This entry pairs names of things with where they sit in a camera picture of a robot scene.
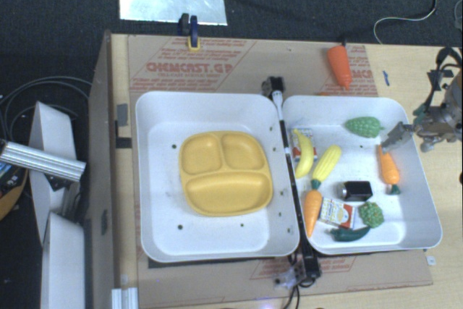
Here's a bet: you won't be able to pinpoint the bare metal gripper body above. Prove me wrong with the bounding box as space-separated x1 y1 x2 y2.
415 103 463 153

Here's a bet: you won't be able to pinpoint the orange carrot with green top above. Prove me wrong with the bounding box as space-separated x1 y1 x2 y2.
377 144 402 196
302 178 324 239

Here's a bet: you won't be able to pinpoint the green grapes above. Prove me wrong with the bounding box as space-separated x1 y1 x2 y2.
344 117 386 139

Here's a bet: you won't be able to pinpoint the black can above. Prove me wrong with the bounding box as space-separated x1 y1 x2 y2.
337 180 374 203

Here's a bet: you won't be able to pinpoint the yellow corn cob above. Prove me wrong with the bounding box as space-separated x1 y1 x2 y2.
311 144 343 182

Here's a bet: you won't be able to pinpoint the white plastic tray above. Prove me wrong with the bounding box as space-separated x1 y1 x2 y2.
135 90 302 263
281 94 443 255

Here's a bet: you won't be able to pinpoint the green broccoli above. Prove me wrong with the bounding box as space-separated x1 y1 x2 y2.
357 200 386 229

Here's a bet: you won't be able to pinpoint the red white and yellow carton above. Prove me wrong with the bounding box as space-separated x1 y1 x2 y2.
318 196 357 231

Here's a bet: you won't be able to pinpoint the large orange carrot without leaves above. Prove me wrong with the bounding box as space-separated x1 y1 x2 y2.
326 44 353 91

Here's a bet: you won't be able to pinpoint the yellow banana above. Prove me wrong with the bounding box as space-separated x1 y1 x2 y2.
292 128 315 179

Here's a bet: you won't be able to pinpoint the dark green pepper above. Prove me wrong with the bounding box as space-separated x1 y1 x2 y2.
329 225 372 243

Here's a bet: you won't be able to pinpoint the thin black and white rod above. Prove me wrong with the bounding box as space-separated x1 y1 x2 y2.
272 91 316 265

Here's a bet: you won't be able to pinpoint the yellow divided plate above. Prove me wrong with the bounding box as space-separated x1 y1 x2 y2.
178 130 274 218

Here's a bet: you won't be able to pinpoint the brown cardboard board red print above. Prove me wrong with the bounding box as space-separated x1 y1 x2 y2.
126 33 434 298

